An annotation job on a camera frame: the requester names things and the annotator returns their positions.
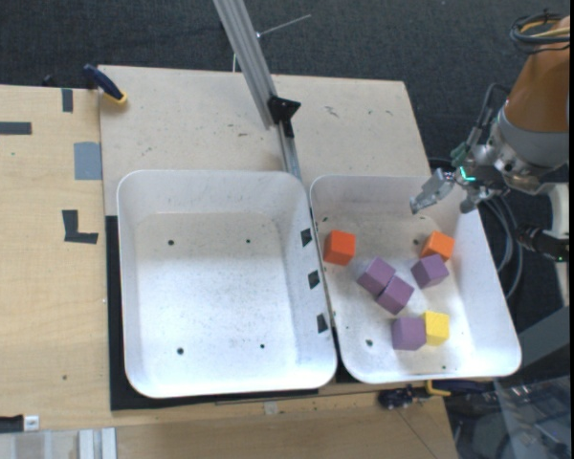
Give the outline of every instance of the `orange cube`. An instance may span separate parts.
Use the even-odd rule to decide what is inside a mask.
[[[423,248],[421,249],[420,257],[439,254],[442,259],[446,262],[451,258],[453,254],[453,247],[455,245],[454,238],[449,235],[444,234],[440,231],[432,231],[431,235],[425,241]]]
[[[330,264],[347,265],[355,256],[355,241],[353,233],[332,229],[325,237],[323,260]]]

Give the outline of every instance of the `green light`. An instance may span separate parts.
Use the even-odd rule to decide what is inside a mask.
[[[466,182],[473,182],[473,181],[476,180],[476,177],[468,177],[468,176],[466,175],[466,170],[463,168],[463,166],[460,166],[460,167],[459,167],[459,170],[461,171],[461,176],[464,178],[464,180],[465,180]]]

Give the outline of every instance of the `white plastic tray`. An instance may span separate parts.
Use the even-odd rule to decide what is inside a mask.
[[[140,393],[313,389],[332,379],[337,356],[300,181],[280,171],[141,170],[121,180],[117,203],[125,371]]]
[[[355,258],[343,267],[325,265],[330,306],[346,369],[363,383],[498,377],[512,374],[521,352],[480,216],[461,214],[463,191],[456,187],[439,204],[412,215],[409,197],[425,177],[329,175],[311,185],[311,207],[320,249],[330,230],[357,236]],[[420,290],[410,267],[427,236],[440,230],[455,239],[450,275]],[[381,256],[415,288],[397,315],[431,310],[450,317],[450,338],[440,346],[396,351],[390,323],[396,316],[357,284],[367,263]]]

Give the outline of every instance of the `foam cube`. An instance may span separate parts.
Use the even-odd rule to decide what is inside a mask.
[[[419,350],[426,341],[422,318],[399,317],[391,323],[391,344],[395,350]]]
[[[449,315],[426,311],[421,318],[425,323],[426,341],[429,345],[440,345],[449,339]]]
[[[455,246],[454,238],[441,231],[432,231],[430,236],[425,240],[419,258],[434,255],[438,253],[446,262],[453,254],[453,247]]]
[[[394,274],[395,269],[380,256],[377,256],[368,264],[364,273],[358,277],[357,283],[367,289],[369,293],[378,296]]]
[[[347,265],[355,256],[356,236],[353,233],[332,229],[325,237],[323,260],[330,264]]]
[[[397,315],[408,304],[413,292],[414,288],[406,280],[394,275],[376,302],[393,315]]]
[[[420,258],[410,271],[421,289],[435,286],[449,275],[449,269],[438,253]]]

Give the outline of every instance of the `wooden table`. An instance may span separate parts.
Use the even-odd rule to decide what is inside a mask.
[[[158,163],[282,164],[278,138],[263,129],[240,74],[102,69],[127,92],[125,108],[98,91],[73,90],[73,110],[65,112],[58,88],[0,85],[0,121],[30,122],[33,130],[0,134],[0,416],[37,415],[42,430],[118,427],[120,457],[176,457],[185,444],[208,457],[209,448],[267,457],[276,447],[285,457],[305,450],[456,457],[440,398],[393,411],[377,405],[374,391],[402,383],[331,382],[315,397],[111,411],[104,217],[114,213],[118,179]],[[403,83],[275,81],[283,97],[302,102],[293,123],[306,186],[324,173],[429,173]],[[178,134],[189,153],[167,147],[161,155],[144,142],[149,134],[170,141]],[[74,145],[83,142],[101,143],[103,180],[76,178]],[[262,155],[254,154],[256,142]],[[234,148],[243,154],[230,154]],[[79,231],[98,233],[97,243],[64,240],[65,209],[78,211]]]

